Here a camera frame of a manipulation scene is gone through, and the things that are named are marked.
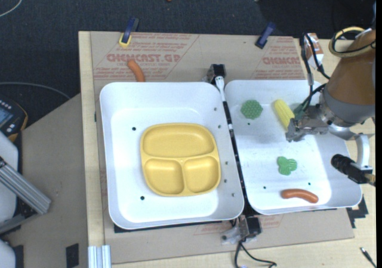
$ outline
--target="black device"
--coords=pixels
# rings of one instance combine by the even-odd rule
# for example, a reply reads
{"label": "black device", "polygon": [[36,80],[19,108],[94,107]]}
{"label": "black device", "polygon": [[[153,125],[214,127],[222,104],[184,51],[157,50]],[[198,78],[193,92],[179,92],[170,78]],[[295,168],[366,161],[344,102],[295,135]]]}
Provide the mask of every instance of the black device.
{"label": "black device", "polygon": [[11,141],[25,128],[28,115],[16,102],[0,94],[0,131]]}
{"label": "black device", "polygon": [[261,33],[261,36],[258,37],[255,45],[261,49],[264,48],[267,43],[267,38],[272,34],[272,32],[276,29],[276,25],[272,22],[268,22],[267,27]]}
{"label": "black device", "polygon": [[224,64],[211,64],[203,81],[215,85],[216,76],[221,76],[223,78],[226,76],[226,67]]}
{"label": "black device", "polygon": [[372,169],[360,170],[356,167],[356,162],[347,156],[340,154],[334,155],[331,159],[332,166],[339,172],[347,175],[349,179],[357,184],[369,183],[375,186],[375,176],[372,174]]}

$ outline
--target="white tray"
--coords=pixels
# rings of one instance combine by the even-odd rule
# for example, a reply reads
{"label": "white tray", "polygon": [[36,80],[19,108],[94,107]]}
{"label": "white tray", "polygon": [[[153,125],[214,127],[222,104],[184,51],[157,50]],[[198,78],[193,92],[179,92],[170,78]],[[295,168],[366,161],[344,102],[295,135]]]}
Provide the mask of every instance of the white tray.
{"label": "white tray", "polygon": [[[361,188],[330,163],[336,153],[348,156],[344,140],[332,135],[307,135],[299,142],[287,142],[285,130],[274,112],[273,102],[284,100],[291,109],[309,94],[306,81],[232,81],[225,89],[238,146],[245,189],[250,205],[261,214],[323,210],[357,205]],[[312,104],[318,102],[319,94]],[[263,107],[259,118],[246,119],[241,106],[257,100]],[[278,171],[276,159],[295,159],[290,175]],[[319,197],[318,203],[298,198],[282,199],[281,190],[305,189]]]}
{"label": "white tray", "polygon": [[[109,214],[123,229],[231,220],[244,208],[220,93],[205,82],[114,82],[100,93]],[[213,134],[221,181],[212,192],[164,197],[146,184],[140,137],[152,125],[183,122]]]}

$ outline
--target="blue clamp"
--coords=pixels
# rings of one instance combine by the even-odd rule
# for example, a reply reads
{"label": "blue clamp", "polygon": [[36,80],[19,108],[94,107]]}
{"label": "blue clamp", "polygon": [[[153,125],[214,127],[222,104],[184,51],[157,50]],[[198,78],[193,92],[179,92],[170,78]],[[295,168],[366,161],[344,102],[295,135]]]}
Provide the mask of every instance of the blue clamp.
{"label": "blue clamp", "polygon": [[131,33],[138,29],[139,19],[131,17],[127,23],[125,32],[119,38],[119,44],[121,47],[126,48],[131,42]]}
{"label": "blue clamp", "polygon": [[263,33],[261,34],[261,36],[257,39],[255,45],[263,49],[265,44],[267,43],[267,38],[271,35],[271,33],[275,29],[276,29],[276,25],[272,22],[269,22],[267,24],[267,27],[263,30]]}

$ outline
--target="dark carpet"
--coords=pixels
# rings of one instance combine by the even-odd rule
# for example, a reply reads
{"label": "dark carpet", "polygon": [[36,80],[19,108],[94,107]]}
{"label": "dark carpet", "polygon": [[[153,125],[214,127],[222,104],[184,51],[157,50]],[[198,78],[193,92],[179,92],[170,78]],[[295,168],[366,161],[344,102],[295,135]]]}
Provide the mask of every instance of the dark carpet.
{"label": "dark carpet", "polygon": [[[124,31],[131,16],[141,32],[330,38],[347,26],[370,27],[376,0],[23,0],[0,17],[0,93],[29,114],[29,125],[79,93],[78,32]],[[0,0],[0,15],[18,0]]]}

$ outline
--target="yellow plate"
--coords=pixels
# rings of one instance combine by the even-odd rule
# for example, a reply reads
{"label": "yellow plate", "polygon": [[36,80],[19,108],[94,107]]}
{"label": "yellow plate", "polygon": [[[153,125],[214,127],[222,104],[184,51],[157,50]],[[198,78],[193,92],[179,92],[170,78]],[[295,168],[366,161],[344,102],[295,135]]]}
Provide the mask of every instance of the yellow plate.
{"label": "yellow plate", "polygon": [[220,182],[216,142],[202,125],[151,126],[141,137],[140,152],[146,183],[159,195],[200,195]]}

